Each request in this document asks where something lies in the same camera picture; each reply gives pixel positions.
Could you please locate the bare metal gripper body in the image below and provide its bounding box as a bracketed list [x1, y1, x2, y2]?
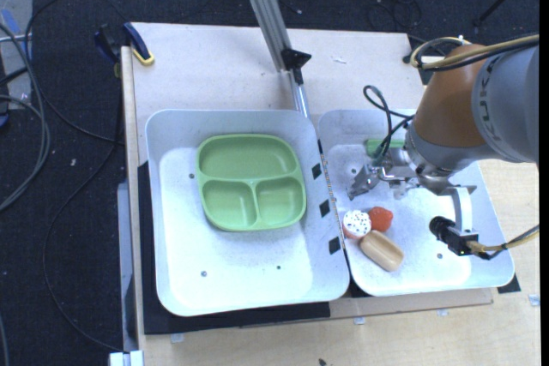
[371, 146, 456, 197]

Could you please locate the thin black and white rod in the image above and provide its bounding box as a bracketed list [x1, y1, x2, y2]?
[317, 138, 347, 255]

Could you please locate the red strawberry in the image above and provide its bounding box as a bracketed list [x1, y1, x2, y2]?
[367, 206, 395, 234]

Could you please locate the white sprinkled cupcake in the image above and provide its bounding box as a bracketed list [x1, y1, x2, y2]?
[341, 208, 373, 240]

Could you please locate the tan bread roll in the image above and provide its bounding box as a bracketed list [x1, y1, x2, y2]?
[358, 229, 405, 273]

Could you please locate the white plastic tray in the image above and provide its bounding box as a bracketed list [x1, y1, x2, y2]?
[144, 108, 351, 318]
[317, 108, 516, 298]

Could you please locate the green divided plate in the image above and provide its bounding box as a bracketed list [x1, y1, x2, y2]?
[195, 133, 309, 233]

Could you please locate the pale wood board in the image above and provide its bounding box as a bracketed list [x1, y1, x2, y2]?
[127, 21, 494, 319]

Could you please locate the black cylinder on white bracket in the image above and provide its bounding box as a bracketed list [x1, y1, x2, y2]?
[428, 184, 480, 258]

